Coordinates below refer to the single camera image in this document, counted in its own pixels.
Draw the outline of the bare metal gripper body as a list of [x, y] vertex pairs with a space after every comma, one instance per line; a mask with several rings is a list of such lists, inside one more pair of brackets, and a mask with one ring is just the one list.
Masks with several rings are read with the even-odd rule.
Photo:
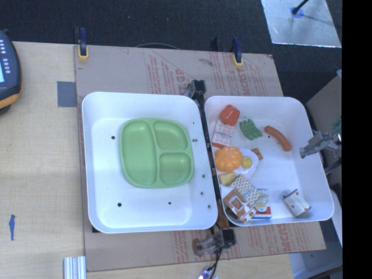
[[326, 149], [333, 151], [334, 153], [340, 153], [342, 150], [342, 137], [341, 133], [326, 133], [327, 139]]

